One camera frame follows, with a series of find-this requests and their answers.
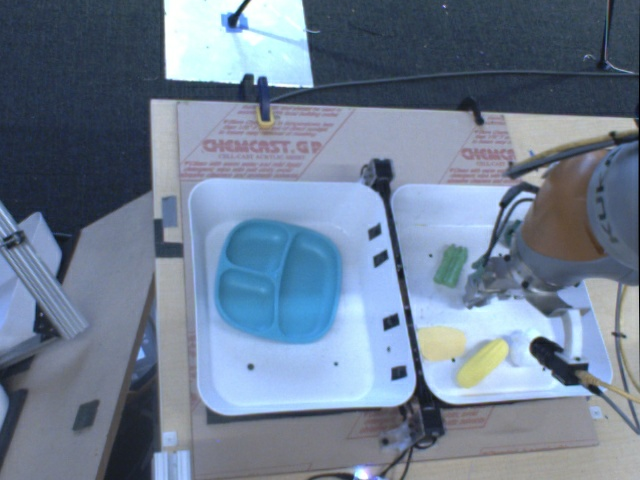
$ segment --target green object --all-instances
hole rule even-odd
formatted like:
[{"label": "green object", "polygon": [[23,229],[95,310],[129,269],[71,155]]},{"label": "green object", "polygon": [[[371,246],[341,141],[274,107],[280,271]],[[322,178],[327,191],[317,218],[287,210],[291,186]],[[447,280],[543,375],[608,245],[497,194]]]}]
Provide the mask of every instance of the green object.
[{"label": "green object", "polygon": [[460,278],[462,267],[467,261],[468,250],[463,246],[450,245],[444,251],[442,262],[434,276],[434,282],[455,288]]}]

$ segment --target blue plate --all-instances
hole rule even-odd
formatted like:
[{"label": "blue plate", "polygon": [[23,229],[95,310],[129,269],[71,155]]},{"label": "blue plate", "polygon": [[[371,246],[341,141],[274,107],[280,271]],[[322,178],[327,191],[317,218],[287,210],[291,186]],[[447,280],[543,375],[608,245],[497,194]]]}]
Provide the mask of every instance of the blue plate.
[{"label": "blue plate", "polygon": [[253,219],[227,237],[216,273],[222,318],[242,331],[287,343],[320,339],[335,319],[342,261],[324,235]]}]

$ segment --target dark floor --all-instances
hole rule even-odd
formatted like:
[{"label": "dark floor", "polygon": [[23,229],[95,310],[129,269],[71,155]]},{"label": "dark floor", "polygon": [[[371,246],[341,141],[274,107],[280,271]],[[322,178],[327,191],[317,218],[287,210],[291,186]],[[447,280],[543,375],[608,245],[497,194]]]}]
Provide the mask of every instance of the dark floor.
[{"label": "dark floor", "polygon": [[[606,1],[303,0],[308,28],[320,30],[309,36],[317,85],[597,72],[585,56],[599,57]],[[611,62],[635,72],[639,8],[615,0],[610,36]],[[150,99],[236,99],[233,86],[165,80],[163,41],[163,0],[0,0],[0,200],[16,218],[42,211],[55,231],[73,232],[149,191]],[[455,109],[467,96],[488,111],[632,116],[638,77],[466,77],[290,102]]]}]

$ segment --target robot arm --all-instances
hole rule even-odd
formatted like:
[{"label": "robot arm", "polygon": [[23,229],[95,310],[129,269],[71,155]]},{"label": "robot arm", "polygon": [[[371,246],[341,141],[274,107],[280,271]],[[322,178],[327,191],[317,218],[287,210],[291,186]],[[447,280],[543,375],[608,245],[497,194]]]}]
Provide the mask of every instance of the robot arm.
[{"label": "robot arm", "polygon": [[523,223],[510,254],[479,262],[465,305],[526,298],[551,316],[568,306],[557,292],[600,277],[638,284],[638,141],[558,162]]}]

